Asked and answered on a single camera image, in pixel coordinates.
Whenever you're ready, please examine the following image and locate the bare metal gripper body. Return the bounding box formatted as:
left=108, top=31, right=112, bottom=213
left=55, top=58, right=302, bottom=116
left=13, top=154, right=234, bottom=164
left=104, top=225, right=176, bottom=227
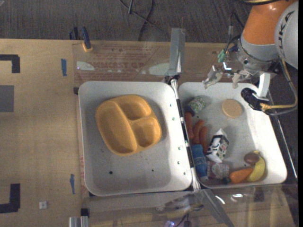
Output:
left=221, top=52, right=278, bottom=77

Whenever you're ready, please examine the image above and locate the beige round biscuit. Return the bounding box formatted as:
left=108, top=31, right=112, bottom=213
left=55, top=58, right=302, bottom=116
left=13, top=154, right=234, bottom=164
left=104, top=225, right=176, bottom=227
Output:
left=222, top=98, right=243, bottom=119

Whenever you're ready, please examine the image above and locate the orange sausage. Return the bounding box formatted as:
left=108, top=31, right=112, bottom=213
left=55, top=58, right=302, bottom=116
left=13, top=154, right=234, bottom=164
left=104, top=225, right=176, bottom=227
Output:
left=199, top=126, right=209, bottom=154
left=191, top=119, right=205, bottom=145
left=184, top=112, right=195, bottom=140

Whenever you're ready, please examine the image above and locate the white plastic tray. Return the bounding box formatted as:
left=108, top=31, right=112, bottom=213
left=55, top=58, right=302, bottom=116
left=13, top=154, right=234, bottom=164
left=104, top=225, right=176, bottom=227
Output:
left=78, top=80, right=193, bottom=197
left=178, top=81, right=288, bottom=189

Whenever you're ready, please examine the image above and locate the white printed carton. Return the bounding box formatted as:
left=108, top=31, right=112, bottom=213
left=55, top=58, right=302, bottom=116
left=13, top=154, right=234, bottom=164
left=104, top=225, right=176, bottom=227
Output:
left=205, top=128, right=230, bottom=163

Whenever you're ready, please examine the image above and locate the brown round biscuit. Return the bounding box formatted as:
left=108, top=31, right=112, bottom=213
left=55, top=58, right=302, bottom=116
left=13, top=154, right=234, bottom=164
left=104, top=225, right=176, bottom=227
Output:
left=243, top=152, right=260, bottom=165

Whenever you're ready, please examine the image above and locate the blue bottle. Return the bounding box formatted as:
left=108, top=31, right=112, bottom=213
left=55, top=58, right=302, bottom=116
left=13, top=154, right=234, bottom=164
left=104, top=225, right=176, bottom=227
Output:
left=191, top=144, right=209, bottom=183

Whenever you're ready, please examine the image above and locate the pink and white packet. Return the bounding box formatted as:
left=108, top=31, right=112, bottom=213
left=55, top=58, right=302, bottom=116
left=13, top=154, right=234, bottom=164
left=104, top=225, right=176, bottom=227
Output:
left=207, top=161, right=230, bottom=180

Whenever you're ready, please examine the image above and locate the yellow banana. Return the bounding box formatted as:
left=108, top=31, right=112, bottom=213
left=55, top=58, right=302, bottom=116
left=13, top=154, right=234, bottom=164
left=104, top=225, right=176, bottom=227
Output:
left=245, top=150, right=266, bottom=183

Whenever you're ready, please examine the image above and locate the orange carrot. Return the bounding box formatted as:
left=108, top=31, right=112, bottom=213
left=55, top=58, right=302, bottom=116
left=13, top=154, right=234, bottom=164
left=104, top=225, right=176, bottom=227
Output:
left=222, top=167, right=254, bottom=184

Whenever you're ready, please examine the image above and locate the orange divided plate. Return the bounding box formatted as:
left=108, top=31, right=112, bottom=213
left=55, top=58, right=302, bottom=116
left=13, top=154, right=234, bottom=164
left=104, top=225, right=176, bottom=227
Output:
left=95, top=94, right=162, bottom=157

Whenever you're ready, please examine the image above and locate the black cylinder on white bracket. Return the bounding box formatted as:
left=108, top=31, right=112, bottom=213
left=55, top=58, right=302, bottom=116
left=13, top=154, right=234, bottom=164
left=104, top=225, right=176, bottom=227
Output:
left=241, top=71, right=271, bottom=111

